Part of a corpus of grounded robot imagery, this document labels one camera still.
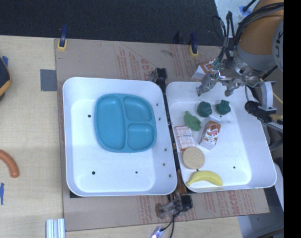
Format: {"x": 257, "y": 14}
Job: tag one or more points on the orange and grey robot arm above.
{"x": 258, "y": 36}

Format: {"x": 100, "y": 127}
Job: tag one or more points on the brown cardboard board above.
{"x": 95, "y": 58}

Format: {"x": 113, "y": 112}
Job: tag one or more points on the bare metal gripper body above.
{"x": 235, "y": 76}

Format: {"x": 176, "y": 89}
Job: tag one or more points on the green broccoli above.
{"x": 204, "y": 108}
{"x": 223, "y": 107}

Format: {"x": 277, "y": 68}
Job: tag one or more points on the orange sausage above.
{"x": 9, "y": 162}

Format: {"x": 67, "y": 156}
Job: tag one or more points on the orange and white carton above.
{"x": 211, "y": 134}

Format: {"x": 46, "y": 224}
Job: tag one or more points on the yellow banana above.
{"x": 207, "y": 177}

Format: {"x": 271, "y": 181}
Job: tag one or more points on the orange and white packet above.
{"x": 185, "y": 137}

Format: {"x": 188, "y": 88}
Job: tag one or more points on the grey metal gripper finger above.
{"x": 231, "y": 89}
{"x": 206, "y": 84}

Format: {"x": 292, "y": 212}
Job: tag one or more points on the round tan biscuit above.
{"x": 193, "y": 158}

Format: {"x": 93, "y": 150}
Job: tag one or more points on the blue divided plate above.
{"x": 110, "y": 125}

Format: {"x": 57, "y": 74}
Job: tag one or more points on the white plastic tray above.
{"x": 244, "y": 145}
{"x": 110, "y": 172}

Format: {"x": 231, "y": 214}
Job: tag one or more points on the green lettuce leaf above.
{"x": 192, "y": 121}

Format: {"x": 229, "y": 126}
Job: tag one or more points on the black cylinder on white bracket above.
{"x": 261, "y": 110}

